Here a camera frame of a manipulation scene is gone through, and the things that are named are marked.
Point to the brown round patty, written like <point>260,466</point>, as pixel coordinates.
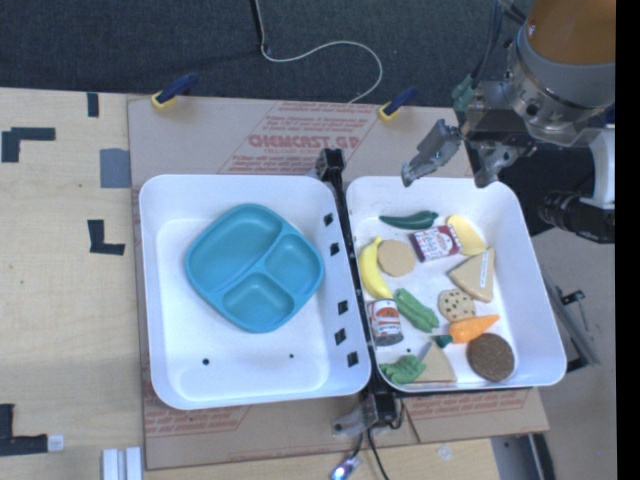
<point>491,357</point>

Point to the red and white packet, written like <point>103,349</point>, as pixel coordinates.
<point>435,243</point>

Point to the black cylinder on white bracket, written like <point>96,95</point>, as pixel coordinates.
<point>580,215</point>

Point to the chocolate chip cookie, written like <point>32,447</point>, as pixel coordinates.
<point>456,305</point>

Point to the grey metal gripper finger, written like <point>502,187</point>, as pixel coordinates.
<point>431,154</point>
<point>492,164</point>

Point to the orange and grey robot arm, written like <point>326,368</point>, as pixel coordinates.
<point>570,23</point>

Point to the tan pizza slice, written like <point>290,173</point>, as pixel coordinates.
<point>439,368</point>

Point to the thin black rod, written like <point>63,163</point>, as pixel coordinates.
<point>350,238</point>

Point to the tan round biscuit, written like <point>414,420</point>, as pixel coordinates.
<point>396,258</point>

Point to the blue divided plate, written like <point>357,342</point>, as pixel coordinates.
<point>240,248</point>

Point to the red and white can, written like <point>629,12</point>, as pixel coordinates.
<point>385,323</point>

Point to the tan sandwich triangle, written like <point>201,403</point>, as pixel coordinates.
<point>475,275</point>

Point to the brown cardboard board red print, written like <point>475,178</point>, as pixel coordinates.
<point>210,133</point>

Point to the yellow banana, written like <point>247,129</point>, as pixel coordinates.
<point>371,273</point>

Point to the green lettuce leaf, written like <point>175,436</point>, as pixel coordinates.
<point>402,369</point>

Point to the green chili pepper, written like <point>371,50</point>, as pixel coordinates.
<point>407,219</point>

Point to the white plastic tray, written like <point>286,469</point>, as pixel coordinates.
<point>530,293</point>
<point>250,368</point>

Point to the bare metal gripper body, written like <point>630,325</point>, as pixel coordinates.
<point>500,118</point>

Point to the orange carrot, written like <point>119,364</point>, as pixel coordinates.
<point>470,328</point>

